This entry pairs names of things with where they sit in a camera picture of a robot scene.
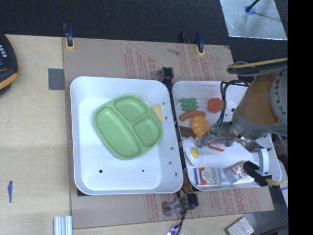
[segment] green divided plate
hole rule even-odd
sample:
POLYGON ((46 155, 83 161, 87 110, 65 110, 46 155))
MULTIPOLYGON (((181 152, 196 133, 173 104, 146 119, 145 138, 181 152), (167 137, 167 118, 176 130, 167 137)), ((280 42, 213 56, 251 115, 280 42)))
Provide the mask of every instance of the green divided plate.
POLYGON ((141 156, 163 136, 162 126, 153 111, 141 98, 130 94, 98 108, 93 124, 107 148, 124 160, 141 156))

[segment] white tray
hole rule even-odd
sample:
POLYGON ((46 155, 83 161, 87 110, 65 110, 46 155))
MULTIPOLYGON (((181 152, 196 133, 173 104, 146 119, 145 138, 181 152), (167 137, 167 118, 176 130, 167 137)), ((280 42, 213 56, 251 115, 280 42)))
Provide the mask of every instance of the white tray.
POLYGON ((70 87, 74 178, 88 195, 173 193, 183 182, 179 147, 169 93, 154 80, 78 77, 70 87), (140 97, 149 107, 162 106, 163 137, 142 156, 115 157, 93 126, 93 113, 106 102, 125 94, 140 97))
MULTIPOLYGON (((226 90, 226 101, 227 108, 225 111, 224 121, 231 121, 232 111, 239 104, 241 98, 246 91, 246 87, 231 85, 226 90)), ((207 110, 207 101, 209 98, 219 97, 220 93, 220 82, 209 82, 209 81, 180 81, 173 86, 173 98, 175 102, 175 110, 177 114, 177 119, 180 126, 189 127, 190 119, 186 121, 179 121, 179 116, 184 113, 181 109, 181 103, 179 100, 181 98, 191 98, 194 97, 198 102, 198 109, 200 111, 206 112, 205 119, 208 121, 209 125, 213 125, 219 118, 220 113, 210 113, 207 110)), ((262 142, 263 147, 271 147, 272 149, 268 152, 269 155, 269 171, 273 174, 273 180, 281 180, 281 169, 277 160, 275 150, 270 138, 267 135, 265 138, 259 140, 262 142)), ((217 189, 230 189, 230 188, 247 188, 247 187, 258 187, 258 184, 254 182, 254 179, 250 176, 246 176, 238 180, 237 182, 231 184, 225 172, 231 166, 239 164, 247 160, 259 165, 258 153, 250 153, 245 150, 240 144, 236 143, 231 147, 225 148, 223 152, 210 149, 206 146, 200 149, 203 154, 203 161, 198 166, 193 166, 189 160, 186 158, 186 167, 188 172, 188 177, 191 184, 199 190, 217 190, 217 189), (194 168, 196 167, 218 167, 220 169, 221 184, 220 185, 209 185, 209 186, 197 186, 196 185, 196 175, 194 173, 194 168)))

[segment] black fabric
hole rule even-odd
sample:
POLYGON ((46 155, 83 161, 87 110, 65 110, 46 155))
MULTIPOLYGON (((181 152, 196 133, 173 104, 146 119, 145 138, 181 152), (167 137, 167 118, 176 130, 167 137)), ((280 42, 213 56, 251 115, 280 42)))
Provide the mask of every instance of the black fabric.
MULTIPOLYGON (((288 35, 288 0, 274 0, 288 35)), ((234 61, 287 57, 288 42, 229 37, 219 0, 0 0, 5 34, 176 42, 183 30, 204 44, 230 46, 234 61)))

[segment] brown sausage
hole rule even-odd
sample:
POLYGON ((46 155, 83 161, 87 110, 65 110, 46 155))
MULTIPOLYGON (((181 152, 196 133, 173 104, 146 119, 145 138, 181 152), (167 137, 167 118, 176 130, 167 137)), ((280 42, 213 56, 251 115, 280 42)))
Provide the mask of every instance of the brown sausage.
POLYGON ((203 111, 189 111, 189 112, 184 112, 179 116, 180 121, 185 121, 188 118, 192 118, 193 116, 203 116, 205 117, 205 112, 203 111))

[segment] silver metal sheet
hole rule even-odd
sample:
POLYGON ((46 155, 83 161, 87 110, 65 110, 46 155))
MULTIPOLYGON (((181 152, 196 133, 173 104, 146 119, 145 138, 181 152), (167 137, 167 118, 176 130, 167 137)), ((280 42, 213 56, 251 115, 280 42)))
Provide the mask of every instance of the silver metal sheet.
POLYGON ((230 37, 287 40, 274 0, 220 0, 230 37))

